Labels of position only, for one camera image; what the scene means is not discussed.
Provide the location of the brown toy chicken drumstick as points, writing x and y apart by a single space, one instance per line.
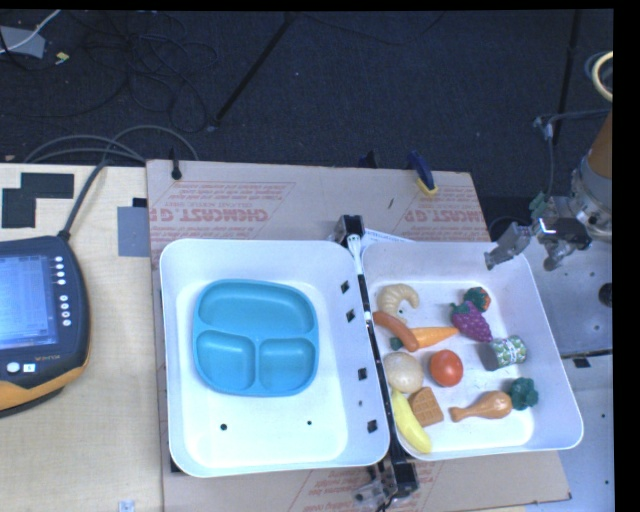
487 407

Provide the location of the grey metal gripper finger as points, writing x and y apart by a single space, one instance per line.
507 246
554 259

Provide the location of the white plastic tray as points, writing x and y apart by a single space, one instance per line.
500 440
280 430

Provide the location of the brown toy waffle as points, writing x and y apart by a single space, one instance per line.
426 406

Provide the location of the brown cardboard board red print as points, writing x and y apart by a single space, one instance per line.
300 200

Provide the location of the thin black and white rod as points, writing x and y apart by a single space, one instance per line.
365 300

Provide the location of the blue divided plate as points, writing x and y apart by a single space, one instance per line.
255 337

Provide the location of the orange toy carrot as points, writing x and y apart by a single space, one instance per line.
432 335

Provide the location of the red toy tomato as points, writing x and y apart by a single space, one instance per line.
446 368

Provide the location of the yellow banana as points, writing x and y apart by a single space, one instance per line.
411 425

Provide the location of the red toy strawberry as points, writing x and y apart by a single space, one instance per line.
478 298

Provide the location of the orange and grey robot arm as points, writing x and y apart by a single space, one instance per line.
600 150

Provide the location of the green and white small can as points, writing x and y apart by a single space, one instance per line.
505 352

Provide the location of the green toy broccoli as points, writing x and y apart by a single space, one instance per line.
523 393

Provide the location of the beige toy croissant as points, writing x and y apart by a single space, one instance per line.
395 296

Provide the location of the purple toy grapes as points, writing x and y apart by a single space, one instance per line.
471 322

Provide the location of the beige toy potato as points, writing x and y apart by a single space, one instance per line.
403 372

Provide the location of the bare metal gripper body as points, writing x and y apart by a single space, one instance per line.
570 230

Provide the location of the orange toy sausage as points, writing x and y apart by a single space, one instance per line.
397 329

